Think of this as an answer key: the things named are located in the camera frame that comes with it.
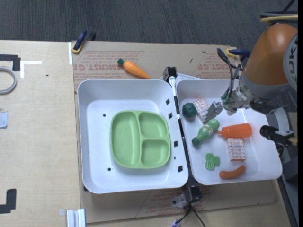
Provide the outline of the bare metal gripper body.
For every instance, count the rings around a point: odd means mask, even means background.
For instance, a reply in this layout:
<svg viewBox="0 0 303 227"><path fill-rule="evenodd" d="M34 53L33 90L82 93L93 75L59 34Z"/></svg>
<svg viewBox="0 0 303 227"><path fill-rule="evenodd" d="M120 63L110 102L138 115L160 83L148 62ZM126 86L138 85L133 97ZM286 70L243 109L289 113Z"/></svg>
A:
<svg viewBox="0 0 303 227"><path fill-rule="evenodd" d="M229 90L222 96L222 105L225 110L238 110L250 108L249 102L245 101L240 91Z"/></svg>

